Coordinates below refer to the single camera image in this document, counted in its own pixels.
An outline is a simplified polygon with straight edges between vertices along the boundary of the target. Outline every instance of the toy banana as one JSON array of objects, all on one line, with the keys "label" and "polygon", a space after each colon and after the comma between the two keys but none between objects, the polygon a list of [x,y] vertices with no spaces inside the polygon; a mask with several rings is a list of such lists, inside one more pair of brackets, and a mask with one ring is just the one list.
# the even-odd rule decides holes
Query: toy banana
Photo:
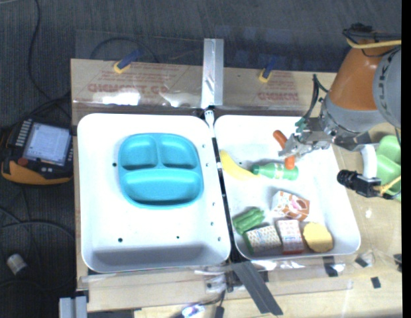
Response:
[{"label": "toy banana", "polygon": [[236,162],[234,162],[231,156],[224,150],[220,151],[220,161],[222,168],[229,175],[237,178],[238,180],[248,180],[251,178],[259,178],[259,175],[253,174],[252,172],[240,167]]}]

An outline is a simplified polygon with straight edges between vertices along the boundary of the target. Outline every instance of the green object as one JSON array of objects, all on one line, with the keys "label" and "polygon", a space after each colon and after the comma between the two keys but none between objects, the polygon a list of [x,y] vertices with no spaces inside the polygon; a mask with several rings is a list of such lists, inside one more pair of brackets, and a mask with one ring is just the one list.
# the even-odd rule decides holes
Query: green object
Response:
[{"label": "green object", "polygon": [[[402,173],[401,147],[395,135],[384,136],[379,142],[377,153],[377,177],[381,179],[381,185],[387,184]],[[394,195],[401,190],[401,180],[395,183],[387,191]],[[401,201],[401,194],[396,198]]]},{"label": "green object", "polygon": [[254,207],[254,208],[248,210],[247,212],[243,213],[242,215],[239,215],[239,216],[233,218],[232,222],[233,222],[234,225],[236,225],[237,223],[245,220],[246,218],[251,217],[255,213],[260,213],[260,212],[261,212],[261,210],[259,208]]},{"label": "green object", "polygon": [[245,231],[261,224],[264,219],[264,211],[254,208],[232,220],[235,230],[242,235]]},{"label": "green object", "polygon": [[247,233],[246,233],[246,232],[243,233],[243,239],[244,239],[244,241],[245,241],[245,244],[247,245],[248,251],[249,251],[251,254],[254,254],[254,248],[253,248],[253,246],[251,245],[250,240],[248,239],[248,236],[247,236]]},{"label": "green object", "polygon": [[287,170],[284,164],[278,164],[276,162],[271,162],[264,166],[253,165],[253,174],[261,174],[270,179],[288,179],[295,180],[298,177],[298,167],[295,166],[292,170]]},{"label": "green object", "polygon": [[297,127],[302,126],[306,122],[305,118],[301,118],[299,121],[295,123]]}]

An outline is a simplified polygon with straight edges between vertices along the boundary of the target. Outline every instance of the toy bottle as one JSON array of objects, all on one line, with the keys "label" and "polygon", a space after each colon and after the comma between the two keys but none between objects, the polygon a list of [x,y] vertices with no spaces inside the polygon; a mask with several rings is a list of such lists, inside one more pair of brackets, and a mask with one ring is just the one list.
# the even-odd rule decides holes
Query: toy bottle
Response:
[{"label": "toy bottle", "polygon": [[298,167],[295,166],[292,170],[287,170],[284,164],[271,162],[263,166],[253,165],[252,173],[261,174],[262,176],[266,176],[270,179],[295,180],[298,177]]}]

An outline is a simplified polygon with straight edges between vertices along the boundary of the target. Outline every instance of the yellow sponge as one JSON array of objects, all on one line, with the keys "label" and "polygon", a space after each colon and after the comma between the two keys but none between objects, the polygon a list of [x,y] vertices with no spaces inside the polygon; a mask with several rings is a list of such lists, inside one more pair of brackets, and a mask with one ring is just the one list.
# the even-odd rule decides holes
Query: yellow sponge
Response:
[{"label": "yellow sponge", "polygon": [[333,248],[332,235],[322,224],[308,223],[304,227],[303,237],[314,252],[327,252]]}]

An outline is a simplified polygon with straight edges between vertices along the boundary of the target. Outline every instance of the blue plate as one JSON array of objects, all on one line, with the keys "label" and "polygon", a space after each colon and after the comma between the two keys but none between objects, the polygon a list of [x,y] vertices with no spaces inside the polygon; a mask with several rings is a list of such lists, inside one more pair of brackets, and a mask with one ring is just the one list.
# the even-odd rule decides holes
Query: blue plate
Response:
[{"label": "blue plate", "polygon": [[193,204],[204,190],[197,150],[183,136],[135,134],[119,149],[119,180],[133,205],[153,209]]}]

